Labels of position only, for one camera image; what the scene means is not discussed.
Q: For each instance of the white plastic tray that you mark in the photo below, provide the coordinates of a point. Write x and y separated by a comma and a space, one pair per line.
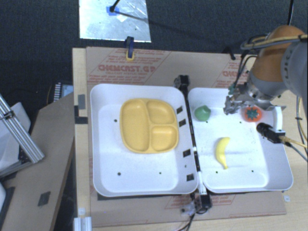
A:
134, 172
243, 153

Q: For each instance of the black cylinder on white bracket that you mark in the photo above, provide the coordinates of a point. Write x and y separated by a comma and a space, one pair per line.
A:
269, 130

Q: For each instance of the orange tomato with green top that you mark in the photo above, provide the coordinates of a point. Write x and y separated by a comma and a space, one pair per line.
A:
253, 114

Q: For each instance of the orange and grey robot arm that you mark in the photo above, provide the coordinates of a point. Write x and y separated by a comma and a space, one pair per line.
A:
269, 64

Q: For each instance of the yellow divided plate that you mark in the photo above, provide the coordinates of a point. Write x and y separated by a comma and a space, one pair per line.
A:
134, 126

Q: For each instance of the thin black and white rod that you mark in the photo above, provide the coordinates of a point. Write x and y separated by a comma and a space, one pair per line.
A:
192, 133

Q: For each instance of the brown cardboard board red print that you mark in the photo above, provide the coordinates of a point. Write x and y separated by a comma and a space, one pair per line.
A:
149, 64

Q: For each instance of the green apple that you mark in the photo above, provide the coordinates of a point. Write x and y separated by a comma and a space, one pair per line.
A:
201, 114

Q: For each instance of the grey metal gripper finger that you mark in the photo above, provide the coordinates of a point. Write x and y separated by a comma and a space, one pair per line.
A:
228, 106
238, 106

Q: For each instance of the yellow banana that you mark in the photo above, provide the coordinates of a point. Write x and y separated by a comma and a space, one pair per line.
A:
222, 150

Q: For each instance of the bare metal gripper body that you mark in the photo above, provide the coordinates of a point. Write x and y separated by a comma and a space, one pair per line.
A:
252, 95

